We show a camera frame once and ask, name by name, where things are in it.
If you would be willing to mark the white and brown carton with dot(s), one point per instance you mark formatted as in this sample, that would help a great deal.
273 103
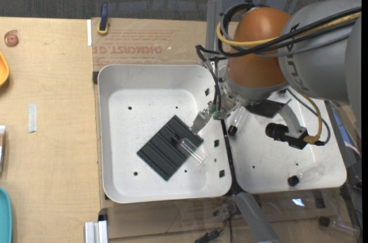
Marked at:
2 150

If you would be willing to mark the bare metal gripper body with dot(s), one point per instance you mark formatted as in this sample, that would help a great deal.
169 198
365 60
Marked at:
266 108

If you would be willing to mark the brown cardboard board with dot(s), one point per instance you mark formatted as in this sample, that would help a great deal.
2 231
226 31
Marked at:
135 43

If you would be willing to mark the teal plate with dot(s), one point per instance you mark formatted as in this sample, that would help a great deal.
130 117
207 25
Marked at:
4 216

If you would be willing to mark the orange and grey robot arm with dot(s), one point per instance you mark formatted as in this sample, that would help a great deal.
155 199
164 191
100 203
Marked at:
313 63

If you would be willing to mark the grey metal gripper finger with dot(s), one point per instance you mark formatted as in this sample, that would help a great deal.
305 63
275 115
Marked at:
199 122

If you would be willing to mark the black cylinder on white bracket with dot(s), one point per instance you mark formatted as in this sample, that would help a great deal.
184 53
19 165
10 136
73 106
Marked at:
296 137

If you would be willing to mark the black ribbed flat plate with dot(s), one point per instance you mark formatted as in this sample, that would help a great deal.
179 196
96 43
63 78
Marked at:
161 152

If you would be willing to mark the white plastic tray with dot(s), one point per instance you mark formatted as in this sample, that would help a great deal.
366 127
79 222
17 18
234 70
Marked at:
267 161
143 121

